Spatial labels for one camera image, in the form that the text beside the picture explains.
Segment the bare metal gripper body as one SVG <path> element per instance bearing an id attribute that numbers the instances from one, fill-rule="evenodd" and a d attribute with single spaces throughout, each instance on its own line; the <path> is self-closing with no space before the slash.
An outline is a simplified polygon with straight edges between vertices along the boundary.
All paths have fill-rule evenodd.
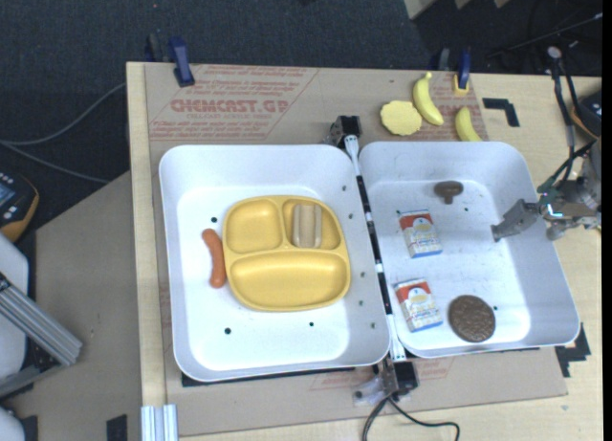
<path id="1" fill-rule="evenodd" d="M 568 230 L 601 225 L 601 182 L 575 179 L 557 182 L 543 189 L 539 199 L 540 213 L 549 223 L 547 237 L 560 239 Z"/>

